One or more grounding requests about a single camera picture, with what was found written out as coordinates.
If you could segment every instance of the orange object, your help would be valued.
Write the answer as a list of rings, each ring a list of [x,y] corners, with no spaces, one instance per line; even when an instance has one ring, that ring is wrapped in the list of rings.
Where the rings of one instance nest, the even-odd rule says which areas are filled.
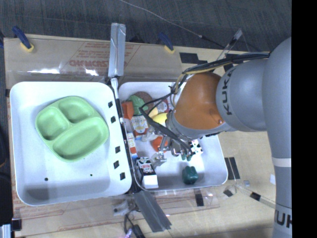
[[[152,141],[152,147],[154,148],[154,150],[156,150],[157,152],[159,151],[159,146],[160,143],[162,142],[163,137],[162,136],[158,136],[156,139],[154,139]]]
[[[122,105],[122,111],[123,111],[123,118],[127,118],[131,120],[134,115],[133,102],[126,101],[126,102],[123,102],[121,105]]]

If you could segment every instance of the green plate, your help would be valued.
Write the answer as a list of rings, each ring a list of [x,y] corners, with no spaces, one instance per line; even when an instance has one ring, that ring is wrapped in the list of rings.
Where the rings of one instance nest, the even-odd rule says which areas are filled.
[[[101,115],[83,98],[62,98],[36,116],[36,130],[61,160],[76,161],[106,142],[109,128]]]

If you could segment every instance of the black square marking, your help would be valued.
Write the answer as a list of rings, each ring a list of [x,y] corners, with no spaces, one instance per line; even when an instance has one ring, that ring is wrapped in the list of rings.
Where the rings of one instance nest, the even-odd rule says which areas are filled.
[[[116,162],[113,164],[113,167],[114,167],[114,169],[116,169],[117,167],[119,167],[119,161],[116,161]]]
[[[125,179],[125,173],[120,174],[120,180],[123,180],[123,179]]]

